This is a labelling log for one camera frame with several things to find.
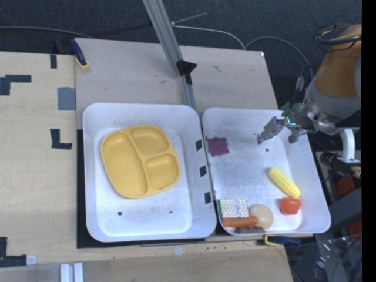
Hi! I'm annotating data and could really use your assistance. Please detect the beige bread roll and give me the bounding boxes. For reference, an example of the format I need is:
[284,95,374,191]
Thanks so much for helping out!
[248,203,274,231]

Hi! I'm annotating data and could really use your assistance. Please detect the purple grapes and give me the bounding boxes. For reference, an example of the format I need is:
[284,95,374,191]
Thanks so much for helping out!
[206,137,230,157]

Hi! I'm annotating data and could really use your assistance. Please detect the yellow divided plate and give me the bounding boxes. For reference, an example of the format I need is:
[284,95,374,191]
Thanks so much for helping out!
[100,125,182,200]

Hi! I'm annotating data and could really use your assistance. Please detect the white orange patterned packet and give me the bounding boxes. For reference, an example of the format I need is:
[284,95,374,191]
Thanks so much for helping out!
[218,198,250,219]

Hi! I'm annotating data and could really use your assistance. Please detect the yellow corn cob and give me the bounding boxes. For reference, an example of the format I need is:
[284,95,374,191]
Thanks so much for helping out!
[268,166,301,199]

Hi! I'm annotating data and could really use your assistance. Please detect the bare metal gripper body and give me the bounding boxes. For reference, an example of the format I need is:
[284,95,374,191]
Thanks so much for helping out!
[283,97,343,136]

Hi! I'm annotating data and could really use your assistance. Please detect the pale wood board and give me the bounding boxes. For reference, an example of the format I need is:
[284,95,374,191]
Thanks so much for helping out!
[75,36,314,248]

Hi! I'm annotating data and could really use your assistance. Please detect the black cylinder on white bracket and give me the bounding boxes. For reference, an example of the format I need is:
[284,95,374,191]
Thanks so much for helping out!
[319,127,362,177]

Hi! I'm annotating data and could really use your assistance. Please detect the orange sausage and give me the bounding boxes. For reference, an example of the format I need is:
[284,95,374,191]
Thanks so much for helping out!
[221,216,259,228]

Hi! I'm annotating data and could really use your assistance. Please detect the white plastic tray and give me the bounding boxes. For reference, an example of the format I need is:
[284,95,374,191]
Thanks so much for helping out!
[82,102,218,243]
[202,107,332,237]

